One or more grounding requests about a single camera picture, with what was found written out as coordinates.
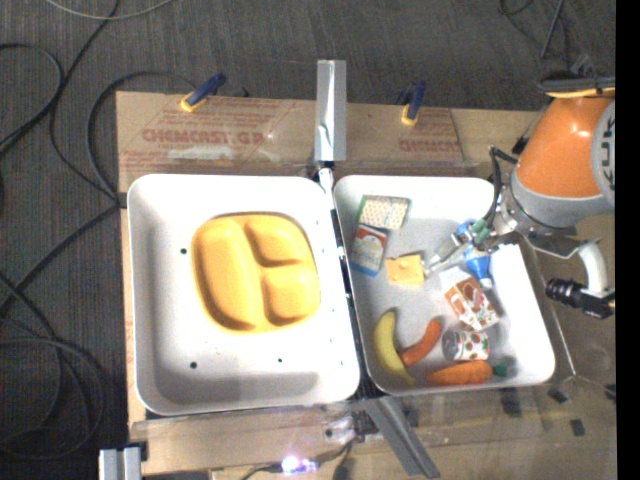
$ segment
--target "yellow sponge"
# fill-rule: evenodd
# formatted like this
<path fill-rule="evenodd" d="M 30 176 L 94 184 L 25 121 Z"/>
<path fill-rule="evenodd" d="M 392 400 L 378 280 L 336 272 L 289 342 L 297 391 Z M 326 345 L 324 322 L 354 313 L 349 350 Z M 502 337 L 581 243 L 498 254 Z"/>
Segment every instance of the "yellow sponge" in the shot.
<path fill-rule="evenodd" d="M 419 254 L 387 258 L 387 280 L 392 284 L 420 285 L 424 282 L 422 258 Z"/>

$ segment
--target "blue clamp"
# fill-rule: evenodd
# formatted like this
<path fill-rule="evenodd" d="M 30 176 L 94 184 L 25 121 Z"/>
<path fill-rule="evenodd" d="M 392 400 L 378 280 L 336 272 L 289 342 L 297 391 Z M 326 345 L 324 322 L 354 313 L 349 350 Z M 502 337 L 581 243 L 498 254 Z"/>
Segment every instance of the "blue clamp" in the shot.
<path fill-rule="evenodd" d="M 215 94 L 218 87 L 222 87 L 226 81 L 227 77 L 223 73 L 218 73 L 216 76 L 209 78 L 195 91 L 182 98 L 180 106 L 187 112 L 193 112 L 205 102 L 207 96 Z"/>
<path fill-rule="evenodd" d="M 424 93 L 427 90 L 427 82 L 424 80 L 420 80 L 417 84 L 415 84 L 415 89 L 412 93 L 407 91 L 407 97 L 410 97 L 410 100 L 407 104 L 405 104 L 404 109 L 402 110 L 402 123 L 407 126 L 413 126 L 418 122 L 418 109 L 422 104 L 422 99 L 424 98 Z"/>

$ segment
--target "yellow divided plate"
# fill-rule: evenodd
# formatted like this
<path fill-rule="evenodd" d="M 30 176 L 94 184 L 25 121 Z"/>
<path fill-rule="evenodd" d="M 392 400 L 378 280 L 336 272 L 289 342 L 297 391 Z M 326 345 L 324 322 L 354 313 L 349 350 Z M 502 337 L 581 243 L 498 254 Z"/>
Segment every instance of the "yellow divided plate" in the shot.
<path fill-rule="evenodd" d="M 320 306 L 309 242 L 285 216 L 247 213 L 208 220 L 195 232 L 191 253 L 200 300 L 226 330 L 281 329 Z"/>

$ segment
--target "carrot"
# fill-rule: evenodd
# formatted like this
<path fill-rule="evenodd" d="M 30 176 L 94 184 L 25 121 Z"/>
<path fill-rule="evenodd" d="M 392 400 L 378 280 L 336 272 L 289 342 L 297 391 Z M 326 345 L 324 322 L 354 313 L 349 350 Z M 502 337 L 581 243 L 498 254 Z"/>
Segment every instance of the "carrot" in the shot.
<path fill-rule="evenodd" d="M 427 382 L 436 386 L 484 384 L 492 374 L 493 368 L 486 361 L 469 361 L 427 375 Z"/>
<path fill-rule="evenodd" d="M 405 366 L 411 366 L 416 364 L 420 359 L 426 356 L 438 342 L 440 333 L 442 332 L 442 322 L 439 319 L 434 318 L 431 320 L 424 330 L 424 334 L 420 341 L 414 343 L 405 351 L 400 354 L 402 364 Z"/>

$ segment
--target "toy banana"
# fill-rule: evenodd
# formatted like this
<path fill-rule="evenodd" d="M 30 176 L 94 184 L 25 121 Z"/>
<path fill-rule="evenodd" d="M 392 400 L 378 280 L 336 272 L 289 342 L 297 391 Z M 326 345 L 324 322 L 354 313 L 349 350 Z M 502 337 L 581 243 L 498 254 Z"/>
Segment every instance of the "toy banana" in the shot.
<path fill-rule="evenodd" d="M 405 370 L 404 365 L 393 346 L 393 335 L 396 330 L 396 312 L 391 309 L 376 322 L 373 330 L 373 346 L 376 358 L 382 369 L 390 375 L 403 378 L 413 385 L 415 380 Z"/>

